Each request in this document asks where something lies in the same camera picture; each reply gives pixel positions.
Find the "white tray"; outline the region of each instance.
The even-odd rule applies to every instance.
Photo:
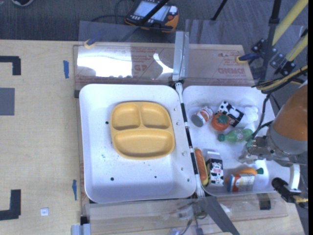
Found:
[[[266,95],[255,88],[232,86],[189,86],[183,91],[188,125],[193,147],[205,153],[219,152],[224,166],[224,176],[247,165],[238,161],[244,143],[219,142],[220,133],[210,123],[196,127],[191,115],[207,105],[216,111],[224,100],[233,106],[256,106],[261,114]],[[186,198],[196,189],[187,135],[178,94],[163,85],[86,85],[79,94],[84,154],[85,191],[89,199],[97,203],[135,200]],[[161,104],[168,111],[175,135],[175,148],[167,156],[151,160],[123,158],[114,150],[110,132],[110,114],[121,102],[151,101]],[[270,102],[267,102],[264,123],[274,119]],[[258,121],[247,128],[256,129]],[[265,135],[266,128],[259,132]],[[227,192],[226,186],[207,186],[204,190],[215,196],[274,192],[271,181],[280,177],[289,181],[290,170],[276,162],[258,160],[251,165],[262,167],[263,175],[257,175],[252,191]]]
[[[257,160],[255,164],[246,165],[238,161],[238,157],[242,153],[244,142],[230,144],[228,142],[219,142],[217,135],[221,132],[216,131],[211,123],[206,123],[203,127],[195,126],[191,119],[194,114],[202,106],[209,106],[214,112],[217,111],[219,105],[224,101],[228,101],[232,106],[244,108],[249,106],[256,106],[258,108],[259,119],[262,112],[263,101],[266,95],[262,94],[256,88],[239,87],[239,86],[189,86],[183,91],[183,101],[185,103],[188,125],[190,129],[190,136],[193,147],[198,147],[202,150],[204,158],[207,150],[219,152],[223,160],[224,178],[231,173],[235,173],[239,168],[247,166],[258,169],[262,167],[264,174],[258,174],[255,178],[252,191],[228,192],[227,185],[214,186],[208,185],[205,191],[215,196],[226,196],[235,194],[251,194],[251,193],[266,193],[274,192],[271,185],[275,177],[280,177],[286,182],[290,178],[290,170],[288,167],[282,167],[274,161]],[[265,117],[263,123],[273,120],[275,117],[270,101],[267,101]],[[259,119],[246,128],[255,131]],[[233,129],[228,127],[223,133],[227,133]],[[267,128],[259,131],[258,136],[266,134]]]
[[[79,94],[85,190],[97,203],[186,198],[196,189],[178,94],[160,85],[86,85]],[[175,148],[151,160],[123,158],[114,150],[110,114],[121,102],[151,101],[168,111]]]

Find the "black tape mark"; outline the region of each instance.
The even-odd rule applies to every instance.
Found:
[[[21,59],[18,56],[0,56],[0,63],[12,63],[12,75],[21,75]]]
[[[10,209],[0,211],[0,220],[17,219],[21,215],[21,190],[11,190]]]

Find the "blue tape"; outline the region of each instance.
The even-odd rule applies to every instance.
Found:
[[[69,66],[68,66],[68,61],[63,60],[63,69],[64,69],[64,75],[65,78],[69,78]]]
[[[74,192],[75,200],[77,200],[77,185],[76,185],[76,180],[75,179],[73,180],[72,189],[73,189],[73,192]]]

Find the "toy milk carton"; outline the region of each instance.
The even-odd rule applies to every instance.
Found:
[[[223,161],[218,152],[208,151],[206,154],[206,168],[209,173],[210,186],[223,186]]]
[[[258,108],[255,106],[245,107],[243,111],[235,108],[227,101],[223,101],[218,109],[228,116],[229,124],[233,127],[244,128],[249,123],[259,119]]]

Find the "toy bottle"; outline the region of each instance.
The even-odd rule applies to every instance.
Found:
[[[241,142],[247,141],[250,139],[253,131],[250,129],[234,129],[228,132],[227,134],[219,134],[218,140],[220,142],[229,141],[229,142]]]

